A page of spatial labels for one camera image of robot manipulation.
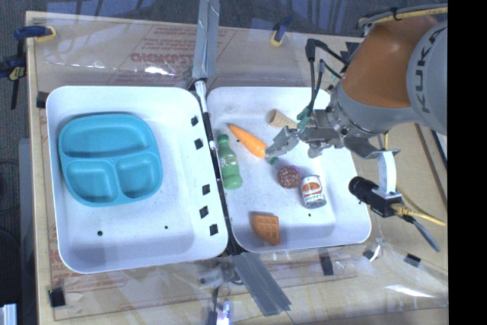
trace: drain hole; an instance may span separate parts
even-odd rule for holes
[[[213,224],[210,226],[210,236],[217,234],[218,233],[218,226],[216,224]]]
[[[195,140],[196,149],[200,149],[203,146],[203,141],[201,139]]]
[[[201,218],[204,218],[208,215],[208,206],[203,207],[202,209],[199,210],[199,216]]]

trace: yellow cable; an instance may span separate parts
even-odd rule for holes
[[[382,22],[393,21],[395,19],[406,19],[406,18],[413,18],[413,17],[421,17],[422,15],[436,15],[436,14],[447,14],[448,7],[439,7],[439,8],[427,8],[425,10],[417,10],[417,11],[404,11],[399,12],[395,15],[387,15],[386,17],[382,17],[373,21],[375,24],[379,24]],[[359,23],[366,21],[369,18],[360,18],[358,20]]]
[[[430,222],[435,223],[436,225],[446,226],[446,224],[443,221],[440,221],[439,219],[437,219],[435,217],[432,217],[429,214],[425,214],[425,213],[422,213],[422,212],[417,212],[417,211],[415,211],[413,209],[410,209],[407,206],[404,206],[401,203],[393,203],[392,205],[390,205],[390,207],[396,211],[396,214],[397,215],[411,215],[413,217],[418,217],[418,218],[426,219],[426,220],[428,220]]]
[[[387,150],[388,148],[388,145],[389,145],[389,132],[386,132],[384,133],[384,149]],[[437,225],[440,225],[440,226],[445,226],[446,224],[438,219],[438,218],[435,218],[433,217],[432,215],[428,214],[427,212],[425,212],[424,210],[422,210],[418,205],[416,205],[411,198],[409,198],[406,193],[399,187],[399,184],[396,183],[396,188],[397,190],[403,195],[403,198],[415,209],[411,209],[407,206],[404,206],[404,205],[401,205],[400,203],[393,203],[391,205],[391,207],[396,210],[397,208],[401,208],[400,212],[398,210],[396,210],[396,214],[401,214],[401,215],[414,215],[415,217],[418,217],[418,218],[423,218],[423,219],[426,219],[430,222],[433,222]]]

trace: clamp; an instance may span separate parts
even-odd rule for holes
[[[10,108],[17,106],[19,79],[27,74],[27,60],[24,52],[24,43],[27,38],[35,38],[38,41],[51,40],[56,36],[53,27],[25,26],[14,31],[14,37],[18,41],[17,54],[6,56],[0,61],[0,78],[8,77],[14,82]]]
[[[289,24],[292,22],[292,15],[282,18],[275,26],[272,28],[271,35],[271,45],[279,47],[282,45],[284,40],[284,34],[288,29]]]

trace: can label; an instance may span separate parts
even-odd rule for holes
[[[306,206],[325,202],[325,194],[323,194],[320,177],[311,175],[303,178],[301,181],[301,194]]]

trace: toy meat patty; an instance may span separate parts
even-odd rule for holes
[[[286,165],[277,173],[277,180],[284,188],[296,188],[301,184],[301,174],[293,165]]]

